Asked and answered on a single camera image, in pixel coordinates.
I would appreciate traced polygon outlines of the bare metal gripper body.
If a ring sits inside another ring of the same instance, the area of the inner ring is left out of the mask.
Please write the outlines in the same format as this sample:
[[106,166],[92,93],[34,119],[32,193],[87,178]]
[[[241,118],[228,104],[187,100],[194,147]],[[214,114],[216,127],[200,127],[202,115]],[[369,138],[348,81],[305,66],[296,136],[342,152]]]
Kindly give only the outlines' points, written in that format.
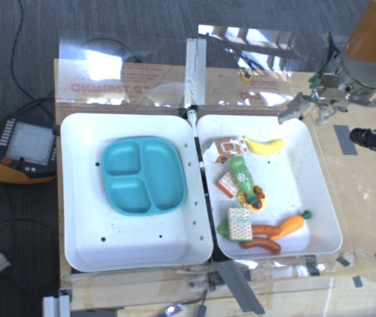
[[375,89],[346,74],[324,73],[311,84],[311,101],[319,106],[345,106],[358,104],[367,106]]

